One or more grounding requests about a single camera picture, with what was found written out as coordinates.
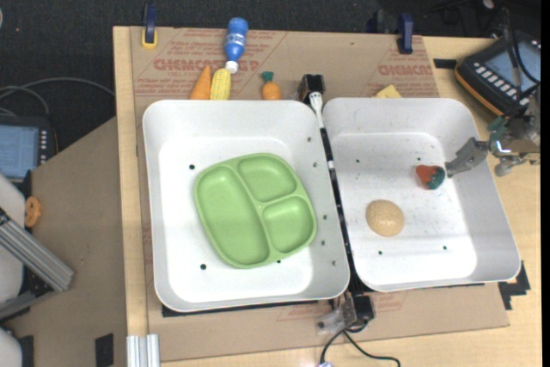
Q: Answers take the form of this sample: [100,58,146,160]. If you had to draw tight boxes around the brown cardboard board red print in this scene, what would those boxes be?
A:
[128,26,511,363]

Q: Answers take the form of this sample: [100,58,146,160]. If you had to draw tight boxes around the yellow corn cob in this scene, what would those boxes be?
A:
[209,68,232,101]

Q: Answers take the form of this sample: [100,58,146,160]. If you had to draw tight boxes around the white plastic tray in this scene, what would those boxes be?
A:
[321,97,523,293]
[141,99,351,314]

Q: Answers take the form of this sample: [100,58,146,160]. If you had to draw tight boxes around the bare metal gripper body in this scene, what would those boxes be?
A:
[487,115,542,163]

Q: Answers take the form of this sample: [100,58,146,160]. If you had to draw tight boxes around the orange pretzel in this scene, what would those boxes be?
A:
[24,196,42,229]

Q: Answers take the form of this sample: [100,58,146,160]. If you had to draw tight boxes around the beige bread bun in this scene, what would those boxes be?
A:
[365,199,406,238]

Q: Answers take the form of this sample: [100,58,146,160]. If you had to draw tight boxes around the plain orange carrot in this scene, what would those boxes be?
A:
[189,64,212,101]

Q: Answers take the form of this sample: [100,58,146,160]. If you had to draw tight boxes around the yellow cheese wedge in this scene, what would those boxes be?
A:
[371,83,403,100]

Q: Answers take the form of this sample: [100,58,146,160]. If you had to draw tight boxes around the blue bottle white cap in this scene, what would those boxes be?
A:
[223,16,250,74]

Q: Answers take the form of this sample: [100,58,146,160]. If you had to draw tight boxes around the small carrot green top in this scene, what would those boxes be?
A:
[260,70,283,101]

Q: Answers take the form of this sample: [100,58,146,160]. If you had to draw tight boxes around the red strawberry green top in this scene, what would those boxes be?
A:
[415,164,447,191]

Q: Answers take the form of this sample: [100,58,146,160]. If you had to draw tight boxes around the thin black and white rod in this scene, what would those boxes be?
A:
[309,91,360,302]

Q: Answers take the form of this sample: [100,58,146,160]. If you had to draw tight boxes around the green divided plate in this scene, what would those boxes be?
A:
[192,152,318,270]

